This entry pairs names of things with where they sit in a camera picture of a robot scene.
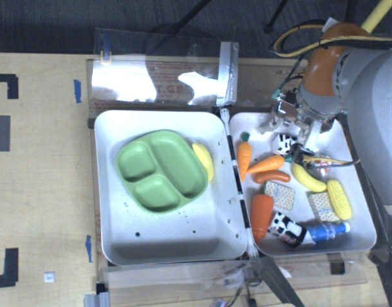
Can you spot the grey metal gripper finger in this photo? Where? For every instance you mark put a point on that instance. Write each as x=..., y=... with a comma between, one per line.
x=268, y=124
x=300, y=132

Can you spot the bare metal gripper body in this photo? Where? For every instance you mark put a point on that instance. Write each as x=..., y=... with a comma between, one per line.
x=286, y=109

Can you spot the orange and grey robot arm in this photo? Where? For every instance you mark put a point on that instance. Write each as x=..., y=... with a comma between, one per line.
x=368, y=107

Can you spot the cow print carton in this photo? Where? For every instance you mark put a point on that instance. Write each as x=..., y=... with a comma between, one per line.
x=286, y=229
x=283, y=144

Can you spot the orange carrot with green top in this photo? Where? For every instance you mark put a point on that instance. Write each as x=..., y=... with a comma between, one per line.
x=244, y=158
x=269, y=164

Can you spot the red and white can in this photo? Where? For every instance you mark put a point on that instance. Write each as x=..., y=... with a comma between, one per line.
x=322, y=166

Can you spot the yellow banana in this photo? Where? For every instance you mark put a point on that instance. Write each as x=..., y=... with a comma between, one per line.
x=307, y=179
x=204, y=158

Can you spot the orange sausage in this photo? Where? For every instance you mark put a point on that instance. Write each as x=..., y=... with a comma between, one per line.
x=272, y=176

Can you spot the black and white thin rod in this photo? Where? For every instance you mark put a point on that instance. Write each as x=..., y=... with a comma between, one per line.
x=235, y=165

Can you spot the yellow corn cob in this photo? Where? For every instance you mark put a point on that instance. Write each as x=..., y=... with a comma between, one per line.
x=339, y=200

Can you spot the large orange carrot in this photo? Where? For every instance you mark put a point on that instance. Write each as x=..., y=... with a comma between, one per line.
x=261, y=216

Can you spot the blue bottle with white cap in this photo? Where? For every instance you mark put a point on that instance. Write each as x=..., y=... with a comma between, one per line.
x=326, y=232

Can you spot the white plastic tray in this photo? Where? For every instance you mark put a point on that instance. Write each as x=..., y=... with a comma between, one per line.
x=170, y=235
x=358, y=229

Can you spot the green divided plate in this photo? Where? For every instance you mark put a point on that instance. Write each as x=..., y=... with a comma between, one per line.
x=163, y=171

